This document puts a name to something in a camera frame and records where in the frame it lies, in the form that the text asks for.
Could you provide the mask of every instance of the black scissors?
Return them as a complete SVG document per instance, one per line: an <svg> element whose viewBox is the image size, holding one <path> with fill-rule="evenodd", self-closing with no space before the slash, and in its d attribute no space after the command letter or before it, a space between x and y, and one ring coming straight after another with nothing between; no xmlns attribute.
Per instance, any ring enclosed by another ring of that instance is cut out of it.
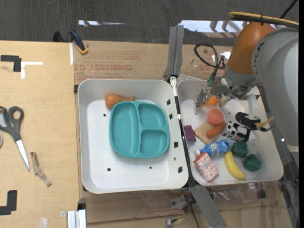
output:
<svg viewBox="0 0 304 228"><path fill-rule="evenodd" d="M20 113L19 118L14 117L15 112ZM29 171L29 163L28 163L29 161L20 136L20 125L23 116L24 116L23 110L17 106L13 106L9 110L7 110L3 106L0 106L0 129L5 130L12 135L14 141L18 146L23 162Z"/></svg>

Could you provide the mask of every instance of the yellow cable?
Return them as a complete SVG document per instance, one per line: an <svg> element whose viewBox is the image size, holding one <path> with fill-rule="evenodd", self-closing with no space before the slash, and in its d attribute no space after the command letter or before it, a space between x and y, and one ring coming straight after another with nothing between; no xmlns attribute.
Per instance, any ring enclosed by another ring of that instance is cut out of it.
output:
<svg viewBox="0 0 304 228"><path fill-rule="evenodd" d="M243 13L243 12L229 12L230 16L247 16L247 17L252 17L252 18L261 18L262 15L260 14L254 14L254 13ZM288 23L288 24L293 24L293 25L299 25L299 23L291 21L291 20L286 20L286 19L280 19L280 18L276 18L276 17L270 17L270 16L264 16L264 19L269 19L272 21L276 21L276 22L283 22L283 23Z"/></svg>
<svg viewBox="0 0 304 228"><path fill-rule="evenodd" d="M255 123L255 125L258 129L260 129L260 128L264 127L267 123L269 123L271 120L273 120L273 118L274 117L272 116L267 121L264 121L263 123Z"/></svg>

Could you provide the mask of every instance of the green toy vegetable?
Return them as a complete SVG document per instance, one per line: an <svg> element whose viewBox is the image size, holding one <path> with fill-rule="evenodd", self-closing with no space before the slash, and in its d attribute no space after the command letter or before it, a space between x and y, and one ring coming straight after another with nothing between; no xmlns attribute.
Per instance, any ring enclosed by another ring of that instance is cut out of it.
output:
<svg viewBox="0 0 304 228"><path fill-rule="evenodd" d="M248 154L248 145L245 142L235 142L231 152L234 156L244 158Z"/></svg>
<svg viewBox="0 0 304 228"><path fill-rule="evenodd" d="M261 161L255 154L251 154L245 157L243 166L250 171L257 171L260 169Z"/></svg>

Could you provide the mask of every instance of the wooden table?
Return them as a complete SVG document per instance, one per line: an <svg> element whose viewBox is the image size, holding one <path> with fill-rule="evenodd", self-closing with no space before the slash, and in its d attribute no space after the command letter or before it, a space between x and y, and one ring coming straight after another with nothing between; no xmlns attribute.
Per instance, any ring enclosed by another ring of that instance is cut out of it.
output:
<svg viewBox="0 0 304 228"><path fill-rule="evenodd" d="M25 79L13 72L13 63L0 62L0 105L24 110L21 137L31 170L28 172L16 144L6 132L0 148L0 206L6 205L7 192L16 190L17 210L0 216L2 228L34 228L41 218L48 228L64 228L62 211L77 210L79 201L78 155L74 67L70 63L70 44L53 42L1 41L1 55L17 55L27 65ZM34 175L30 153L37 154L40 167L52 185L46 187ZM229 227L292 227L279 190L273 205L221 211ZM201 227L208 227L202 214L196 214ZM101 228L164 227L169 217L134 219L89 224ZM192 215L174 227L196 227Z"/></svg>

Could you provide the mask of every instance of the yellow toy banana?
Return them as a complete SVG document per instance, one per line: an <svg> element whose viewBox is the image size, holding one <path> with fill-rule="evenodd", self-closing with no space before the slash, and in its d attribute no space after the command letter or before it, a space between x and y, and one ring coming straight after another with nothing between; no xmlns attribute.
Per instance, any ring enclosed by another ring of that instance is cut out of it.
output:
<svg viewBox="0 0 304 228"><path fill-rule="evenodd" d="M225 153L224 161L231 175L238 179L246 178L245 173L235 164L231 150Z"/></svg>

